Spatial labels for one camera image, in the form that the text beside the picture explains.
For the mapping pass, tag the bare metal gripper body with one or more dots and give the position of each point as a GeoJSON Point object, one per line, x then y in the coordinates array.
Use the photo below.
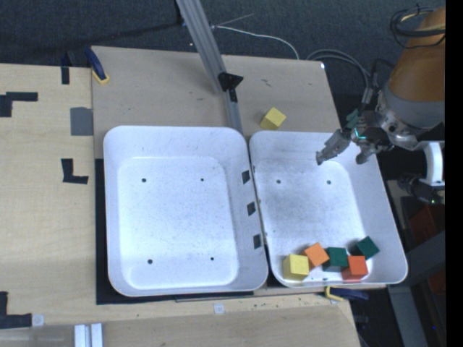
{"type": "Point", "coordinates": [383, 132]}

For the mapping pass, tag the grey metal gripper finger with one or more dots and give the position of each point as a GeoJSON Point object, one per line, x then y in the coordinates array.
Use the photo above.
{"type": "Point", "coordinates": [364, 154]}
{"type": "Point", "coordinates": [332, 148]}

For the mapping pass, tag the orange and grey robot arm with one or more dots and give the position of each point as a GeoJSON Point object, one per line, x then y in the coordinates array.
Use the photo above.
{"type": "Point", "coordinates": [419, 74]}

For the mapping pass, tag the white plastic tray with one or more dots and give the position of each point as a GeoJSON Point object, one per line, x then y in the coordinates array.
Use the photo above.
{"type": "Point", "coordinates": [311, 208]}
{"type": "Point", "coordinates": [177, 212]}

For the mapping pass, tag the yellow cube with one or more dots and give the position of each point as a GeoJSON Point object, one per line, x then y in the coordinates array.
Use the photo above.
{"type": "Point", "coordinates": [273, 118]}
{"type": "Point", "coordinates": [296, 266]}

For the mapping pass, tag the green cube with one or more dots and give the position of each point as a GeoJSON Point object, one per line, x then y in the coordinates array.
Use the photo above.
{"type": "Point", "coordinates": [337, 258]}
{"type": "Point", "coordinates": [367, 247]}

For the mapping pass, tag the orange cube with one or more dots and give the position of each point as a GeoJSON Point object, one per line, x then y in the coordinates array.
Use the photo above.
{"type": "Point", "coordinates": [317, 254]}
{"type": "Point", "coordinates": [356, 268]}

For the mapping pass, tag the pale wood board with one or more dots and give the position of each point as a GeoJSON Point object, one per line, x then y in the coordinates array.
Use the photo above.
{"type": "Point", "coordinates": [162, 92]}

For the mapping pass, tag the black cylinder on white bracket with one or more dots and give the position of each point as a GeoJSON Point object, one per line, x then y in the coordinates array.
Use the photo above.
{"type": "Point", "coordinates": [434, 163]}

